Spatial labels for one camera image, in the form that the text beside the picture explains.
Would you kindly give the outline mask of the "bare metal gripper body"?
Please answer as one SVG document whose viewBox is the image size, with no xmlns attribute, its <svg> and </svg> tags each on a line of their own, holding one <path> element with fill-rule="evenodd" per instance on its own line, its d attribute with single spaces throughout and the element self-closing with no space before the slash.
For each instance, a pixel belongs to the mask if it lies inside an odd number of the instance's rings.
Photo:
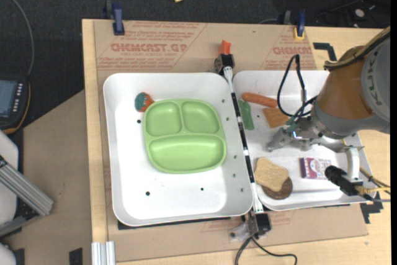
<svg viewBox="0 0 397 265">
<path fill-rule="evenodd" d="M 292 140 L 294 138 L 310 139 L 311 147 L 324 146 L 335 153 L 345 151 L 344 136 L 326 128 L 315 118 L 301 118 L 290 126 Z"/>
</svg>

